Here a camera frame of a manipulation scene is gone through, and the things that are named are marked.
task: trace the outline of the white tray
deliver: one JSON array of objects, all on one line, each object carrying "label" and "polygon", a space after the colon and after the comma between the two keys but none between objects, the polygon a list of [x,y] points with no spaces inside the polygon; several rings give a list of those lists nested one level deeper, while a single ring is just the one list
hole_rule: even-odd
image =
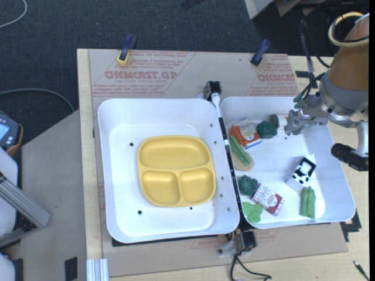
[{"label": "white tray", "polygon": [[[110,99],[98,110],[107,227],[123,243],[227,234],[240,215],[214,106],[201,99]],[[210,149],[213,198],[193,207],[158,207],[143,195],[137,150],[147,138],[189,135]]]},{"label": "white tray", "polygon": [[[268,120],[271,114],[288,114],[293,106],[293,97],[228,97],[222,102],[221,111],[229,132],[232,124],[245,118],[255,127]],[[259,145],[248,148],[254,167],[245,172],[236,170],[237,179],[246,174],[285,199],[276,217],[263,211],[261,221],[252,225],[267,229],[351,219],[355,213],[354,200],[340,161],[330,153],[332,146],[328,127],[313,126],[300,135],[287,136],[284,131],[278,131],[272,139],[264,139]],[[302,157],[313,153],[317,167],[309,183],[315,191],[316,202],[315,219],[310,219],[299,215],[300,195],[287,186],[285,180]],[[240,199],[251,202],[242,194]]]}]

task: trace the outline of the black floor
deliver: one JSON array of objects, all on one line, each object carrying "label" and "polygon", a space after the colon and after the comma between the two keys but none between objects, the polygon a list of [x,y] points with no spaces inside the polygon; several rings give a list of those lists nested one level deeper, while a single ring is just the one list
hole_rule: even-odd
[{"label": "black floor", "polygon": [[[250,20],[244,0],[26,0],[19,21],[0,28],[0,111],[25,129],[24,143],[74,109],[78,48],[120,49],[128,33],[137,49],[255,52],[263,39],[268,52],[304,55],[298,25],[304,19],[321,56],[335,52],[326,32],[334,16],[369,11],[369,0],[328,0],[308,16],[298,7],[280,17],[274,4]],[[23,12],[21,0],[0,0],[0,25]]]}]

